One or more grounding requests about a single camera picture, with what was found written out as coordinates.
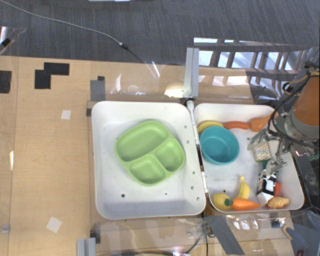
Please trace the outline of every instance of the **dark gray carpet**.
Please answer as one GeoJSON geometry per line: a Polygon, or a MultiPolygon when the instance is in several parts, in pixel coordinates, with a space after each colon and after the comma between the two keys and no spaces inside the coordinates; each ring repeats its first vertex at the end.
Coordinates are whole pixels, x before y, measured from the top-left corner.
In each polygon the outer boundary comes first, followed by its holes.
{"type": "MultiPolygon", "coordinates": [[[[319,46],[319,0],[6,1],[110,34],[148,63],[184,64],[194,37],[319,46]]],[[[35,17],[3,2],[0,26],[27,28],[12,55],[139,62],[104,35],[35,17]]]]}

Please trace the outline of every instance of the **wooden table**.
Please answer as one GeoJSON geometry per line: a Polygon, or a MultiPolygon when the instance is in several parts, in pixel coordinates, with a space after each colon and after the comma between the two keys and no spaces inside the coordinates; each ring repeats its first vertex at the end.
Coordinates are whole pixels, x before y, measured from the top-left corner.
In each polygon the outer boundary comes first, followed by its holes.
{"type": "MultiPolygon", "coordinates": [[[[104,76],[108,99],[137,99],[128,96],[130,91],[146,93],[139,98],[142,101],[177,101],[164,97],[164,92],[168,85],[183,83],[184,67],[159,65],[160,77],[152,68],[134,63],[0,56],[0,70],[12,71],[10,93],[0,94],[0,224],[10,224],[11,228],[9,233],[0,233],[0,256],[77,255],[77,239],[89,238],[92,227],[86,116],[90,81],[104,76]],[[70,64],[69,75],[52,75],[51,89],[35,89],[35,70],[43,70],[44,62],[70,64]],[[62,119],[65,110],[71,111],[70,119],[62,119]],[[13,170],[9,158],[12,151],[13,170]],[[46,228],[52,217],[62,222],[57,232],[46,228]]],[[[250,89],[242,88],[237,94],[249,97],[250,89]]],[[[200,92],[214,95],[221,90],[203,88],[200,92]]],[[[225,102],[223,96],[228,90],[215,102],[225,102]]],[[[252,103],[251,99],[241,101],[252,103]]],[[[279,216],[288,220],[290,215],[282,212],[279,216]]],[[[124,221],[105,223],[107,230],[108,225],[124,225],[124,221]]],[[[113,247],[118,238],[125,241],[118,239],[120,248],[125,245],[129,249],[152,249],[160,244],[158,250],[164,250],[165,242],[174,239],[177,245],[189,247],[194,241],[186,241],[186,229],[175,218],[127,222],[128,227],[131,225],[135,226],[132,232],[110,229],[113,247]]],[[[281,233],[271,236],[273,232],[268,226],[250,235],[235,230],[246,255],[262,255],[262,251],[291,255],[290,241],[281,233]]],[[[97,245],[98,251],[107,251],[110,243],[97,245]]],[[[192,255],[205,255],[203,243],[192,255]]],[[[216,238],[209,239],[209,255],[225,255],[216,238]]]]}

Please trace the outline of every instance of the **blue bowl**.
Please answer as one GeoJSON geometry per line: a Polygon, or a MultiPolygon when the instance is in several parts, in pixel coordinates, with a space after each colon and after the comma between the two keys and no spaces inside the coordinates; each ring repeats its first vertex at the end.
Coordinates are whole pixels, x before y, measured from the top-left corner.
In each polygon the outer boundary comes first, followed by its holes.
{"type": "Polygon", "coordinates": [[[236,136],[220,126],[205,129],[200,136],[200,146],[204,159],[215,165],[233,162],[240,151],[236,136]]]}

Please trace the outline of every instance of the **green divided plate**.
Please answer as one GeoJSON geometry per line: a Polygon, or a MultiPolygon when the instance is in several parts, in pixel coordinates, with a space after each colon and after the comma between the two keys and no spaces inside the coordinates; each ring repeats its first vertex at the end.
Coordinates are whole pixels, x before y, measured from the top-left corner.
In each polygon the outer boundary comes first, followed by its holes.
{"type": "Polygon", "coordinates": [[[123,133],[116,140],[115,153],[127,172],[144,186],[164,181],[186,162],[185,152],[175,136],[154,120],[123,133]]]}

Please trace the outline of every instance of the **white sticker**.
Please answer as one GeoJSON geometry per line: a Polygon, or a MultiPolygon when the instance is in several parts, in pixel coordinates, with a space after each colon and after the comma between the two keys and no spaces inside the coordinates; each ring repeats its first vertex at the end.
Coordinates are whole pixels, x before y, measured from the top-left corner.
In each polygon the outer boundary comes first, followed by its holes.
{"type": "Polygon", "coordinates": [[[58,230],[60,229],[61,224],[62,224],[61,220],[58,220],[55,217],[51,217],[48,224],[46,225],[46,228],[54,233],[57,233],[58,230]]]}
{"type": "Polygon", "coordinates": [[[71,110],[63,110],[61,114],[61,119],[70,120],[71,110]]]}

